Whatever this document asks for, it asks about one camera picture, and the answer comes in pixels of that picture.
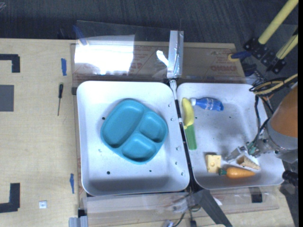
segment yellow pole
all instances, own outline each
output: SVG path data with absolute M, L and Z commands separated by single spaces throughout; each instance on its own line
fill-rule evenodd
M 271 21 L 269 26 L 258 39 L 258 42 L 260 44 L 266 44 L 266 42 L 270 39 L 270 37 L 279 28 L 279 26 L 283 23 L 283 21 L 287 18 L 287 16 L 291 13 L 295 6 L 297 6 L 298 3 L 299 0 L 288 0 L 286 2 L 280 12 L 275 16 L 273 21 Z
M 276 53 L 279 60 L 284 59 L 285 56 L 298 44 L 299 34 L 293 35 L 285 45 Z

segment blue divided plate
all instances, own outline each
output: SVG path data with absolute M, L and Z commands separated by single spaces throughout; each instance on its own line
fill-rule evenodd
M 133 99 L 120 102 L 101 127 L 104 144 L 136 164 L 153 159 L 167 134 L 166 122 L 153 110 Z

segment wooden table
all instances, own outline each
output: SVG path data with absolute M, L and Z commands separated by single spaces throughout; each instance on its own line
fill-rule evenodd
M 0 203 L 9 201 L 10 183 L 20 183 L 18 211 L 0 213 L 0 226 L 67 227 L 78 214 L 79 189 L 74 102 L 71 94 L 71 44 L 74 40 L 0 39 L 0 53 L 20 56 L 20 73 L 0 61 L 0 85 L 14 85 L 14 111 L 0 112 Z M 62 75 L 61 58 L 67 61 Z M 60 114 L 58 88 L 64 83 Z M 70 176 L 74 174 L 74 193 Z M 47 208 L 39 208 L 47 201 Z M 228 214 L 234 226 L 294 226 L 283 194 L 279 208 Z M 214 225 L 209 217 L 198 226 Z M 162 226 L 163 221 L 127 226 Z M 182 221 L 181 227 L 189 226 Z

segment gray square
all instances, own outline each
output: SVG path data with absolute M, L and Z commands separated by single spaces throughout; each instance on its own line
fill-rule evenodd
M 0 112 L 14 111 L 14 85 L 0 85 Z

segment black floor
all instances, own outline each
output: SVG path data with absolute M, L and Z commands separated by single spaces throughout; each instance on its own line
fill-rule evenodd
M 259 37 L 288 0 L 0 0 L 1 38 L 57 39 L 64 29 L 66 38 L 75 38 L 77 20 L 178 29 L 182 21 L 186 42 L 234 43 L 238 51 L 252 37 Z M 298 6 L 268 42 L 275 52 L 298 26 Z M 289 77 L 298 72 L 298 46 L 286 57 L 286 66 L 267 79 Z M 272 98 L 275 109 L 289 90 Z M 298 226 L 298 190 L 284 191 L 295 225 Z

